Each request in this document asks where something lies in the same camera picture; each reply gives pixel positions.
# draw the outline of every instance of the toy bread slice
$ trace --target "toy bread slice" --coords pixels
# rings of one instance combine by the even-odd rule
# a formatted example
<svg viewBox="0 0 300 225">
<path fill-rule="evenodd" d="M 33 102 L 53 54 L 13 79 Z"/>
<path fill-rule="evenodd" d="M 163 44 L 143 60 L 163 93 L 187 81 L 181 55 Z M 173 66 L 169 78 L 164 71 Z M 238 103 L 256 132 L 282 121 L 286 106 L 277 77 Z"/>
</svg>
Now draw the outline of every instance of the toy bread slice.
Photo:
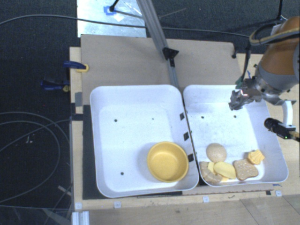
<svg viewBox="0 0 300 225">
<path fill-rule="evenodd" d="M 233 166 L 235 168 L 237 178 L 241 181 L 258 175 L 257 168 L 250 163 L 248 159 L 234 161 Z"/>
<path fill-rule="evenodd" d="M 220 174 L 213 174 L 212 172 L 210 172 L 205 178 L 205 181 L 207 182 L 211 182 L 211 183 L 218 183 L 222 180 L 222 176 Z"/>
<path fill-rule="evenodd" d="M 200 166 L 201 170 L 204 169 L 204 168 L 207 168 L 208 167 L 208 162 L 200 162 L 199 166 Z"/>
<path fill-rule="evenodd" d="M 210 174 L 211 171 L 208 170 L 208 168 L 203 168 L 201 169 L 201 174 L 202 174 L 202 177 L 205 179 L 207 177 L 208 174 Z"/>
</svg>

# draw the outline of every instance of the yellow clamp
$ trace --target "yellow clamp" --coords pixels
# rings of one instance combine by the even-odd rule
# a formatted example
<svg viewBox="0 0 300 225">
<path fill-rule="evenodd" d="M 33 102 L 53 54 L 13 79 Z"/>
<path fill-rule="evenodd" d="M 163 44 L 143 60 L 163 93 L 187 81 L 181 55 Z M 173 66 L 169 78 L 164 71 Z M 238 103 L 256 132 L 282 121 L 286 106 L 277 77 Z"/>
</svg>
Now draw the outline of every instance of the yellow clamp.
<svg viewBox="0 0 300 225">
<path fill-rule="evenodd" d="M 76 69 L 76 72 L 78 73 L 86 73 L 89 70 L 89 65 L 84 64 L 85 69 Z"/>
</svg>

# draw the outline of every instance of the white bracket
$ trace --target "white bracket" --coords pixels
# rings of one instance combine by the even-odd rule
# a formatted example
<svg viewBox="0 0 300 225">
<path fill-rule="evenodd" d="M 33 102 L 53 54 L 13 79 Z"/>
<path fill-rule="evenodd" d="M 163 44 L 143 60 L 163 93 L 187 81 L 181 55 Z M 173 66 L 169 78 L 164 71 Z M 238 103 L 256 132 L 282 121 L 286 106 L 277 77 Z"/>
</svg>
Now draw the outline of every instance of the white bracket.
<svg viewBox="0 0 300 225">
<path fill-rule="evenodd" d="M 203 202 L 204 203 L 209 203 L 210 202 L 210 198 L 208 196 L 203 196 Z"/>
<path fill-rule="evenodd" d="M 283 109 L 283 124 L 285 127 L 290 127 L 293 124 L 293 104 L 292 101 L 284 101 L 281 105 Z"/>
<path fill-rule="evenodd" d="M 281 197 L 281 196 L 282 196 L 282 193 L 281 193 L 280 190 L 276 190 L 275 193 L 276 193 L 276 196 L 277 196 L 277 197 Z"/>
<path fill-rule="evenodd" d="M 90 225 L 89 211 L 73 212 L 72 213 L 72 225 Z"/>
<path fill-rule="evenodd" d="M 82 202 L 76 202 L 75 203 L 75 210 L 80 210 L 83 208 L 83 204 Z"/>
<path fill-rule="evenodd" d="M 115 209 L 121 208 L 121 207 L 122 207 L 122 204 L 121 204 L 121 202 L 116 201 L 116 202 L 113 203 L 113 207 L 114 207 Z"/>
</svg>

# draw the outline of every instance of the toy food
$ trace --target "toy food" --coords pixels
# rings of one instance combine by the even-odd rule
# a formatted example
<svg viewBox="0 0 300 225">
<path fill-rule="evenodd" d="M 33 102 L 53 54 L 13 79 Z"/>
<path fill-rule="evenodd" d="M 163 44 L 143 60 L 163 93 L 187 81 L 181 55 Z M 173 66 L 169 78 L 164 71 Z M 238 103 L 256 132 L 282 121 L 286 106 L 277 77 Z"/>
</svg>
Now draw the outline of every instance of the toy food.
<svg viewBox="0 0 300 225">
<path fill-rule="evenodd" d="M 264 155 L 262 154 L 262 152 L 258 149 L 254 152 L 249 152 L 248 153 L 248 159 L 251 163 L 255 164 L 255 165 L 259 165 L 261 163 L 261 161 L 264 160 Z"/>
<path fill-rule="evenodd" d="M 236 178 L 236 173 L 234 166 L 232 166 L 229 163 L 225 162 L 217 162 L 214 165 L 214 170 L 216 173 L 221 174 L 224 177 L 230 178 L 230 179 L 235 179 Z"/>
<path fill-rule="evenodd" d="M 210 170 L 213 174 L 216 175 L 217 173 L 216 173 L 215 170 L 214 170 L 214 165 L 215 165 L 215 163 L 209 162 L 207 168 L 208 168 L 208 170 Z"/>
<path fill-rule="evenodd" d="M 210 159 L 210 161 L 224 162 L 227 157 L 227 152 L 224 146 L 219 143 L 212 143 L 206 149 L 206 155 Z"/>
<path fill-rule="evenodd" d="M 237 178 L 241 181 L 258 175 L 257 168 L 250 163 L 248 159 L 234 161 L 233 166 L 235 168 Z"/>
<path fill-rule="evenodd" d="M 205 181 L 211 182 L 211 183 L 218 183 L 222 180 L 222 176 L 220 174 L 214 174 L 208 169 L 207 162 L 200 162 L 200 170 L 201 175 L 204 178 Z"/>
<path fill-rule="evenodd" d="M 229 178 L 222 176 L 221 182 L 227 182 Z"/>
</svg>

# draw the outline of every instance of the black carpet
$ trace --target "black carpet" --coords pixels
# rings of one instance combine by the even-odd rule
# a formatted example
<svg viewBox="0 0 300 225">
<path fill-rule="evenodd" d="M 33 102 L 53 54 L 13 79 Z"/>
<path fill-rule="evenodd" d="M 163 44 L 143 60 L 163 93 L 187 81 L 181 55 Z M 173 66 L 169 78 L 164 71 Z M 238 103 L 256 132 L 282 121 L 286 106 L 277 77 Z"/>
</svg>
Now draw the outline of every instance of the black carpet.
<svg viewBox="0 0 300 225">
<path fill-rule="evenodd" d="M 162 26 L 235 32 L 249 35 L 258 26 L 277 17 L 279 0 L 153 0 Z M 285 0 L 283 15 L 299 15 L 300 0 Z M 0 0 L 0 22 L 29 14 L 76 16 L 76 0 Z M 167 38 L 233 42 L 243 52 L 247 39 L 211 33 L 165 31 Z M 43 78 L 67 80 L 62 67 L 68 60 L 70 46 L 79 46 L 76 22 L 59 18 L 25 18 L 0 26 L 0 113 L 26 111 L 46 116 L 53 121 L 70 116 L 69 93 L 44 91 Z M 264 48 L 255 48 L 263 53 Z M 0 115 L 0 123 L 29 120 L 48 124 L 42 118 L 24 114 Z M 60 124 L 68 135 L 68 123 Z M 0 126 L 0 150 L 9 142 L 38 128 L 18 123 Z M 48 207 L 56 205 L 70 186 L 69 146 L 63 134 L 49 127 L 58 137 L 61 157 L 54 175 L 41 187 L 1 205 Z M 52 134 L 43 130 L 12 144 L 0 152 L 0 201 L 27 191 L 41 183 L 52 172 L 58 158 L 57 144 Z M 65 196 L 58 208 L 67 208 Z"/>
</svg>

